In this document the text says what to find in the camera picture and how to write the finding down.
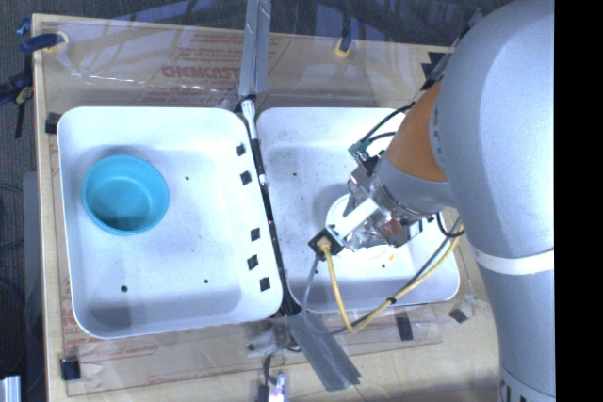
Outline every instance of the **clear plastic sheet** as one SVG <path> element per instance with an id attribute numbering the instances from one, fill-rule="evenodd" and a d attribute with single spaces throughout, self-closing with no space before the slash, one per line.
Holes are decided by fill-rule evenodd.
<path id="1" fill-rule="evenodd" d="M 49 119 L 79 105 L 235 109 L 246 5 L 247 0 L 179 0 L 111 19 L 38 16 L 37 34 L 57 32 L 66 40 L 41 52 Z M 268 89 L 258 95 L 258 111 L 276 105 L 407 104 L 476 14 L 416 0 L 272 0 Z M 121 340 L 94 339 L 81 330 L 71 302 L 57 140 L 48 136 L 64 355 L 79 361 L 82 376 L 66 382 L 69 395 L 261 370 L 261 353 L 249 344 L 262 340 L 278 319 Z M 399 308 L 359 335 L 337 338 L 350 355 L 436 344 L 439 324 L 449 323 L 446 310 L 470 296 L 465 284 L 442 304 L 444 315 L 431 307 Z M 408 315 L 412 340 L 400 337 L 400 314 Z M 329 315 L 325 323 L 339 327 L 340 321 Z M 274 366 L 300 362 L 302 354 L 283 348 L 273 360 Z"/>

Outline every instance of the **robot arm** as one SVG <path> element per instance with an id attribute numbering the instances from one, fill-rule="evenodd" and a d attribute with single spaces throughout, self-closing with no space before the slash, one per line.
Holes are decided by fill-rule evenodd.
<path id="1" fill-rule="evenodd" d="M 554 0 L 480 21 L 385 155 L 351 174 L 353 222 L 331 227 L 344 248 L 401 246 L 414 221 L 458 210 L 496 319 L 505 402 L 556 399 L 553 49 Z"/>

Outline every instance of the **blue bowl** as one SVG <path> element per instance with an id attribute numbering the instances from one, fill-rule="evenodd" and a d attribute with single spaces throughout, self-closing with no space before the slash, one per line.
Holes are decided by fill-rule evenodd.
<path id="1" fill-rule="evenodd" d="M 95 163 L 84 177 L 82 201 L 98 227 L 118 236 L 151 230 L 165 216 L 170 191 L 161 173 L 135 156 Z"/>

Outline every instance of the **yellow cable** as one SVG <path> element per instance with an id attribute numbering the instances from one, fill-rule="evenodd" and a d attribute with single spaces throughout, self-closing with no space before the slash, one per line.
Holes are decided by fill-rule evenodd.
<path id="1" fill-rule="evenodd" d="M 459 232 L 463 229 L 463 225 L 459 227 Z M 383 310 L 389 307 L 393 301 L 398 300 L 399 298 L 406 295 L 411 290 L 415 289 L 418 285 L 428 279 L 433 272 L 439 268 L 444 261 L 450 256 L 450 254 L 454 251 L 457 244 L 459 242 L 459 237 L 452 238 L 450 240 L 450 246 L 444 252 L 444 254 L 439 258 L 439 260 L 423 274 L 419 278 L 417 278 L 413 283 L 404 288 L 400 289 L 394 296 L 388 298 L 384 303 L 382 303 L 379 307 L 373 310 L 368 317 L 361 322 L 358 327 L 354 327 L 348 318 L 348 314 L 346 312 L 346 307 L 343 304 L 343 299 L 341 298 L 341 293 L 339 292 L 339 284 L 337 283 L 337 277 L 335 276 L 335 267 L 333 264 L 333 256 L 331 254 L 331 242 L 323 239 L 317 243 L 317 246 L 324 253 L 325 258 L 327 260 L 327 266 L 329 267 L 329 278 L 331 279 L 331 286 L 333 288 L 333 294 L 335 297 L 335 301 L 337 303 L 337 308 L 339 309 L 339 313 L 341 314 L 341 318 L 343 319 L 343 323 L 350 333 L 358 333 L 364 327 L 366 327 L 370 322 L 372 322 Z"/>

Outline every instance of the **duct tape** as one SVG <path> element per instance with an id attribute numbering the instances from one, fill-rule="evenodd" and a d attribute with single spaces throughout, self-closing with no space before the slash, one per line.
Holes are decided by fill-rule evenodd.
<path id="1" fill-rule="evenodd" d="M 501 258 L 489 255 L 471 245 L 478 265 L 503 275 L 533 275 L 555 269 L 555 249 L 523 258 Z"/>

